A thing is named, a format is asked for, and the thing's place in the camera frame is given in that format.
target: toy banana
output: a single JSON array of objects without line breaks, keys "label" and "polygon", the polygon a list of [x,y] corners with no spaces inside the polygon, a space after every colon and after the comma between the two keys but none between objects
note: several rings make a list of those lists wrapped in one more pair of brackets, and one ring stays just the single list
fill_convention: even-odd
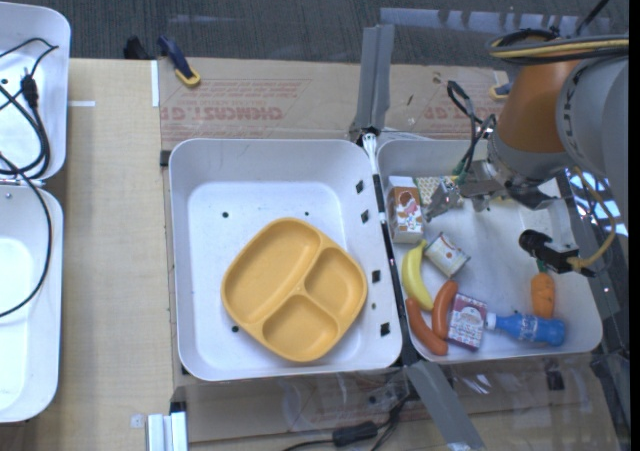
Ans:
[{"label": "toy banana", "polygon": [[427,291],[422,280],[420,266],[422,265],[422,251],[427,245],[426,240],[421,240],[414,248],[409,250],[402,258],[402,285],[407,295],[414,298],[420,308],[425,311],[433,309],[433,299]]}]

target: blue bottle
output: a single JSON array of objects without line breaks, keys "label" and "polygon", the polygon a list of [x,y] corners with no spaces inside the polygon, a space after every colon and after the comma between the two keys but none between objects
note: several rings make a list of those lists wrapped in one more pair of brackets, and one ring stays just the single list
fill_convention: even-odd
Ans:
[{"label": "blue bottle", "polygon": [[559,319],[519,313],[502,317],[488,312],[485,326],[489,330],[504,330],[520,341],[548,343],[551,346],[560,346],[564,342],[564,322]]}]

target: white container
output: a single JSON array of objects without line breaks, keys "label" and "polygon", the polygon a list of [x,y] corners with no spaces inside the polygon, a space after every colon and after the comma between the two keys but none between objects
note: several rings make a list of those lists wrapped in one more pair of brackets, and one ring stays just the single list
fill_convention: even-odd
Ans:
[{"label": "white container", "polygon": [[[486,157],[486,144],[476,149],[476,159]],[[383,183],[391,175],[413,177],[437,177],[450,175],[469,146],[466,140],[393,140],[378,150],[378,165]],[[541,187],[548,195],[558,195],[558,186],[550,181]],[[455,275],[459,292],[486,302],[488,310],[498,315],[510,315],[514,311],[530,312],[530,279],[537,273],[534,258],[518,245],[518,238],[525,229],[535,229],[548,236],[557,236],[554,225],[568,226],[569,216],[565,202],[561,212],[532,211],[514,200],[494,200],[489,210],[476,213],[470,200],[461,207],[435,217],[426,225],[426,237],[434,239],[440,232],[455,241],[471,259]],[[402,264],[410,246],[394,244],[396,264]],[[446,276],[429,260],[422,262],[422,278],[435,298]],[[602,320],[593,299],[587,278],[577,273],[565,273],[554,277],[556,306],[554,317],[566,325],[566,339],[562,346],[549,347],[539,343],[517,341],[502,332],[484,332],[477,351],[467,350],[455,344],[449,345],[447,355],[431,353],[413,333],[411,338],[416,350],[426,359],[442,364],[480,362],[514,357],[547,356],[566,353],[583,353],[593,350],[602,339]],[[430,313],[424,319],[431,326]]]},{"label": "white container", "polygon": [[[402,337],[371,166],[344,140],[194,139],[170,157],[178,350],[208,381],[365,371],[390,366]],[[225,311],[223,275],[244,245],[277,218],[314,225],[362,267],[367,299],[323,357],[287,361]]]},{"label": "white container", "polygon": [[[477,147],[478,159],[486,154],[483,145]],[[388,188],[390,176],[449,175],[467,147],[465,140],[386,142],[377,153],[383,188]],[[396,302],[373,173],[363,149],[343,140],[195,139],[176,147],[169,171],[178,348],[191,374],[209,381],[232,380],[380,369],[396,361],[402,344]],[[364,191],[358,195],[355,186],[360,181]],[[555,183],[543,188],[557,194]],[[364,211],[369,220],[363,225]],[[222,276],[236,254],[267,223],[285,216],[319,227],[368,274],[381,271],[379,282],[370,280],[365,309],[344,340],[324,359],[305,366],[279,359],[250,336],[233,333],[234,322],[220,300]],[[535,259],[518,245],[527,228],[555,235],[548,210],[531,211],[513,200],[495,200],[490,210],[476,213],[471,201],[465,200],[427,224],[426,236],[444,232],[471,256],[456,273],[460,293],[486,302],[492,312],[511,314],[530,308],[530,279],[537,272]],[[412,246],[393,244],[398,273]],[[446,276],[426,258],[422,275],[435,297]],[[413,346],[423,358],[442,364],[594,349],[602,338],[602,323],[589,282],[574,273],[552,275],[555,317],[563,319],[567,328],[562,346],[523,343],[490,332],[484,333],[477,351],[451,344],[446,356],[436,356],[411,334]],[[431,325],[430,314],[424,317]],[[382,336],[385,323],[391,332]]]},{"label": "white container", "polygon": [[[25,108],[26,101],[19,95],[25,69],[33,71],[38,85],[40,115],[51,148],[49,166],[39,179],[42,181],[62,167],[66,154],[70,26],[54,10],[5,2],[0,2],[0,23],[0,55],[34,37],[57,46],[42,58],[48,46],[41,41],[0,56],[0,83]],[[6,102],[0,93],[0,107]],[[13,105],[0,109],[3,155],[16,165],[25,165],[37,155],[38,147],[35,133]],[[12,176],[0,175],[0,313],[18,304],[36,286],[48,243],[47,221],[40,201],[29,186],[11,181]],[[49,405],[58,387],[63,214],[52,195],[44,190],[40,193],[52,223],[49,268],[35,297],[18,311],[0,318],[0,423],[36,416]]]}]

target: yellow divided plate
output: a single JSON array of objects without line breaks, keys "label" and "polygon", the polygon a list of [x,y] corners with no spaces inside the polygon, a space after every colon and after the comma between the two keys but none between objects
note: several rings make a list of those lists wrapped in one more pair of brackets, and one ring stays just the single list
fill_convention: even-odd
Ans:
[{"label": "yellow divided plate", "polygon": [[296,218],[264,227],[222,279],[222,302],[240,327],[278,355],[325,355],[367,297],[360,265],[322,231]]}]

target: red sausage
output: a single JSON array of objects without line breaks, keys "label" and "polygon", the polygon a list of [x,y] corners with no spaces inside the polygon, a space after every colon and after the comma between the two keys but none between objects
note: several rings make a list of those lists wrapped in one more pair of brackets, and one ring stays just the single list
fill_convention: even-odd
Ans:
[{"label": "red sausage", "polygon": [[447,338],[447,314],[453,301],[453,297],[458,292],[458,283],[455,280],[447,280],[436,293],[433,301],[433,311],[431,312],[431,325],[433,332],[440,338]]},{"label": "red sausage", "polygon": [[418,302],[413,298],[407,298],[405,305],[407,307],[407,316],[409,316],[409,326],[418,340],[435,355],[446,355],[449,351],[449,345],[427,326]]}]

